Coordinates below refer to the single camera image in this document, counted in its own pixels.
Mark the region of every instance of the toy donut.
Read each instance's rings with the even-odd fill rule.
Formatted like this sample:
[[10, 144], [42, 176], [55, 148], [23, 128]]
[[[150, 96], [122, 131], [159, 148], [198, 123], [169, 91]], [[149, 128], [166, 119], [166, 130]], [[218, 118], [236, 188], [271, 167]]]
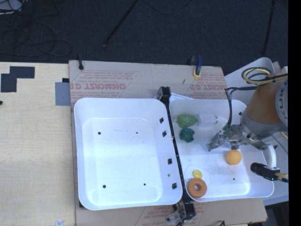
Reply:
[[207, 185], [200, 178], [193, 178], [187, 185], [187, 191], [193, 198], [200, 198], [207, 192]]

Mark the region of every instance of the empty white tray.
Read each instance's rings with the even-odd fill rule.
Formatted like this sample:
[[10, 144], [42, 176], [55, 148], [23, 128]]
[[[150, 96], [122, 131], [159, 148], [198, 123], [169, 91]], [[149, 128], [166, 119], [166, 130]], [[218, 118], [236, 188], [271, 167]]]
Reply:
[[182, 185], [165, 105], [83, 98], [74, 106], [79, 200], [89, 210], [168, 205]]
[[[240, 112], [246, 105], [238, 100], [232, 100], [232, 124], [240, 123]], [[274, 192], [274, 183], [251, 172], [253, 162], [266, 165], [262, 151], [252, 145], [241, 145], [239, 151], [242, 160], [237, 165], [229, 165], [226, 153], [231, 149], [228, 142], [208, 151], [207, 145], [214, 135], [221, 131], [229, 118], [229, 103], [221, 99], [175, 100], [170, 104], [175, 139], [181, 160], [184, 181], [187, 185], [193, 178], [193, 170], [199, 170], [206, 182], [207, 192], [200, 198], [192, 198], [198, 202], [209, 202], [227, 199], [268, 197]], [[178, 125], [180, 114], [214, 114], [218, 118], [215, 125], [200, 127], [198, 123], [189, 127], [195, 131], [194, 140], [186, 142], [180, 139], [182, 128]]]

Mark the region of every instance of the donut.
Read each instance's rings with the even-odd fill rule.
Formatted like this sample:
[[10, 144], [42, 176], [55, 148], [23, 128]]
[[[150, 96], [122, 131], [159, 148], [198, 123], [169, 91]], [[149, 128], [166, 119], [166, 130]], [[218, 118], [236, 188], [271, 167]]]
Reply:
[[207, 192], [207, 185], [200, 178], [193, 178], [187, 185], [187, 191], [193, 198], [200, 198]]

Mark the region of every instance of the black pole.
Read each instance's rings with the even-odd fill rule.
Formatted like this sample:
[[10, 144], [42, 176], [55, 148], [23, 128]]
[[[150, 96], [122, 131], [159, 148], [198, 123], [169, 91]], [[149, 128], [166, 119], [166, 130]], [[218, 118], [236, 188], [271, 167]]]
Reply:
[[268, 42], [269, 42], [269, 32], [271, 30], [273, 13], [274, 13], [274, 10], [276, 8], [275, 2], [276, 2], [276, 0], [272, 0], [271, 10], [270, 10], [270, 13], [269, 13], [268, 30], [267, 30], [267, 34], [266, 34], [266, 37], [265, 37], [265, 42], [264, 42], [264, 47], [263, 47], [262, 55], [265, 55], [265, 52], [266, 52], [267, 46], [268, 46]]
[[133, 4], [131, 5], [131, 7], [128, 9], [128, 11], [123, 15], [122, 19], [118, 22], [118, 24], [116, 25], [116, 27], [112, 30], [112, 32], [107, 37], [107, 39], [103, 42], [103, 47], [107, 46], [107, 44], [108, 44], [109, 40], [111, 39], [111, 37], [113, 36], [113, 34], [118, 30], [118, 28], [120, 27], [120, 25], [123, 23], [123, 21], [129, 15], [129, 13], [133, 10], [133, 8], [135, 7], [135, 5], [137, 4], [138, 1], [139, 0], [135, 0], [133, 2]]

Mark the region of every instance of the blue clamp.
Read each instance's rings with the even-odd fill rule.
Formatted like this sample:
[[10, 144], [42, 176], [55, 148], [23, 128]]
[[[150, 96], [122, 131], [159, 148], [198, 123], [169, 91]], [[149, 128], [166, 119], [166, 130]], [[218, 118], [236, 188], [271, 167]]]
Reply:
[[199, 78], [201, 77], [201, 67], [203, 65], [203, 59], [201, 56], [198, 57], [197, 67], [193, 71], [193, 77]]

